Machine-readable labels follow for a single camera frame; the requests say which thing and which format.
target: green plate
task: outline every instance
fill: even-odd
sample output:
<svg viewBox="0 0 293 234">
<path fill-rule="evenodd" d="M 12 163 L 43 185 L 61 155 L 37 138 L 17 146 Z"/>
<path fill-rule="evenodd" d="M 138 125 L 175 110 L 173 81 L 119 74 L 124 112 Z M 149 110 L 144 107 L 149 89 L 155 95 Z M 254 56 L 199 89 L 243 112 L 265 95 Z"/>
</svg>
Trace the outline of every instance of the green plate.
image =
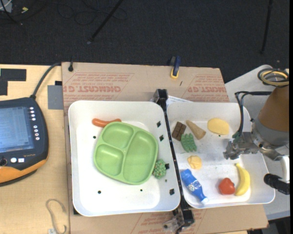
<svg viewBox="0 0 293 234">
<path fill-rule="evenodd" d="M 94 150 L 98 170 L 115 180 L 139 185 L 154 169 L 158 142 L 148 131 L 123 122 L 107 124 Z"/>
</svg>

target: blue bottle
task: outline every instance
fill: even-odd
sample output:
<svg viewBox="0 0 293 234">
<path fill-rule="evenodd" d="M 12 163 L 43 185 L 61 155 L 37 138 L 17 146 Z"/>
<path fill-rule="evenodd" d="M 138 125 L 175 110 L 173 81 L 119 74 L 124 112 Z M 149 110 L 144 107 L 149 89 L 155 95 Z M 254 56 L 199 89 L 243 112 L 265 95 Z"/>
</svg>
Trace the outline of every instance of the blue bottle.
<svg viewBox="0 0 293 234">
<path fill-rule="evenodd" d="M 191 171 L 189 169 L 186 169 L 180 173 L 181 179 L 186 185 L 186 187 L 197 196 L 202 204 L 205 204 L 208 202 L 208 198 L 203 194 L 202 185 L 200 182 L 192 175 Z"/>
</svg>

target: yellow banana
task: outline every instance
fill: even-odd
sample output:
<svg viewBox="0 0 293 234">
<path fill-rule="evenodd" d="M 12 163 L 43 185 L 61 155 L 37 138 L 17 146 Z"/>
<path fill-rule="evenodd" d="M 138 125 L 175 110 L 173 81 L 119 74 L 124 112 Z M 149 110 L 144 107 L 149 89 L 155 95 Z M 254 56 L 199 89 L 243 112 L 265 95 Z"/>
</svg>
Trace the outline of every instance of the yellow banana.
<svg viewBox="0 0 293 234">
<path fill-rule="evenodd" d="M 250 187 L 251 184 L 251 179 L 250 179 L 250 174 L 249 172 L 244 169 L 241 164 L 237 163 L 236 167 L 238 168 L 239 171 L 239 175 L 240 175 L 240 183 L 238 185 L 238 187 L 235 190 L 235 195 L 236 196 L 241 196 L 244 193 L 247 192 L 247 190 Z"/>
</svg>

